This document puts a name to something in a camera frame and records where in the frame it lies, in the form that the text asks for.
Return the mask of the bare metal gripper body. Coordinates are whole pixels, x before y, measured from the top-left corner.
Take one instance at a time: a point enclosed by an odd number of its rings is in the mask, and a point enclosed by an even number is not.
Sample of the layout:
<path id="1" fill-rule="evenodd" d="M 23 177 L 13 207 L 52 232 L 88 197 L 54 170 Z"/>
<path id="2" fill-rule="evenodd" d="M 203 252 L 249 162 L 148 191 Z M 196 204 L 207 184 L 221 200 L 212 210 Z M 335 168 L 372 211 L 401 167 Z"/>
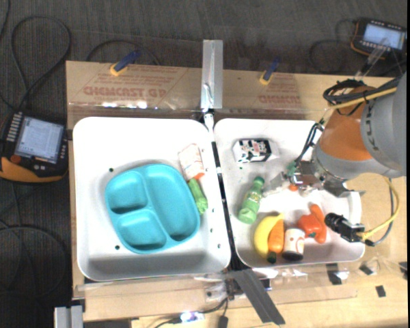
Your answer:
<path id="1" fill-rule="evenodd" d="M 315 161 L 300 161 L 290 175 L 290 183 L 301 189 L 322 189 L 327 172 Z"/>

